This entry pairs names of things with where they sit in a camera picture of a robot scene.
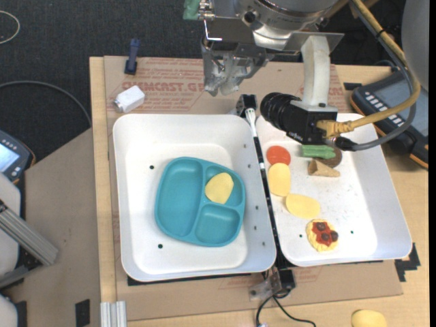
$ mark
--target white eraser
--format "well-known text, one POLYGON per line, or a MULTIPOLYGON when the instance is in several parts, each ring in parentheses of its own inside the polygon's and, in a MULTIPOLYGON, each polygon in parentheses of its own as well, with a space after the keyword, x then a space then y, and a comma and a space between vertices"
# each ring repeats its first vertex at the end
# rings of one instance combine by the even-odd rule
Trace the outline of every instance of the white eraser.
POLYGON ((115 110, 117 112, 131 112, 144 103, 145 94, 138 86, 132 86, 121 92, 114 100, 115 110))

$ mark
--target yellow food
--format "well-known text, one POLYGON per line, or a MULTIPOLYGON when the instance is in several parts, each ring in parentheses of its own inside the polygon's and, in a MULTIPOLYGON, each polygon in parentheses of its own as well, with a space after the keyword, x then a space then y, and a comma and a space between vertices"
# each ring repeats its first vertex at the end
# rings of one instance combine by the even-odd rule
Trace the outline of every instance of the yellow food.
POLYGON ((318 240, 321 240, 321 238, 318 238, 318 236, 320 235, 320 233, 322 232, 318 232, 318 234, 316 232, 313 231, 313 225, 314 223, 325 223, 328 227, 328 229, 323 230, 322 232, 336 232, 333 225, 330 224, 328 221, 326 221, 325 219, 314 219, 313 221, 310 221, 309 224, 307 224, 306 226, 306 234, 307 234, 307 238, 310 242, 310 244, 312 245, 312 247, 314 249, 316 249, 318 252, 324 252, 324 251, 331 251, 334 248, 336 248, 336 246, 338 245, 338 239, 336 238, 335 241, 328 241, 328 245, 325 245, 324 243, 320 243, 318 242, 318 240))
POLYGON ((320 203, 309 196, 290 193, 286 196, 286 208, 294 216, 312 219, 321 211, 320 203))
POLYGON ((214 175, 204 188, 206 197, 218 204, 225 204, 232 194, 234 182, 228 173, 214 175))
POLYGON ((270 192, 278 196, 286 196, 291 189, 291 171, 284 163, 275 163, 268 170, 270 192))
POLYGON ((388 327, 383 314, 374 310, 357 310, 352 315, 353 327, 388 327))

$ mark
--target black camera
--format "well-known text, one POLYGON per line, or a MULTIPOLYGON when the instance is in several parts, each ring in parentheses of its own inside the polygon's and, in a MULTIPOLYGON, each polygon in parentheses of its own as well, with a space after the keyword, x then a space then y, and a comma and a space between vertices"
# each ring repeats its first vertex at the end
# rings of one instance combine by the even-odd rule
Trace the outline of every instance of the black camera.
POLYGON ((336 120, 337 110, 325 104, 309 106, 299 97, 273 92, 260 104, 260 114, 274 127, 301 144, 325 144, 322 129, 316 127, 319 120, 336 120))

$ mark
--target red toy tomato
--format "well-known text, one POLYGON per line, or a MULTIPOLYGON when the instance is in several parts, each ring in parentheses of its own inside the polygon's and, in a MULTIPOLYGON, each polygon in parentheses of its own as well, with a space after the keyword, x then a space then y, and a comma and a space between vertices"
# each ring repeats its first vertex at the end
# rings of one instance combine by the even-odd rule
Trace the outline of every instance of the red toy tomato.
POLYGON ((291 155, 282 146, 273 145, 266 152, 266 158, 271 165, 281 162, 283 164, 289 165, 291 163, 291 155))

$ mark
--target pizza slice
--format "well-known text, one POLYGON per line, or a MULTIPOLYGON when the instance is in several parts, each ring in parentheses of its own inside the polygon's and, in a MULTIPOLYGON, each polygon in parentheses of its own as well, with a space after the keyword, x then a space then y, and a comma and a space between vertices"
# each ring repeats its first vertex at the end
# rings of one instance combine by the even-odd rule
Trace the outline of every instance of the pizza slice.
POLYGON ((339 235, 333 225, 324 219, 314 219, 306 226, 307 238, 318 252, 331 251, 338 245, 339 235))

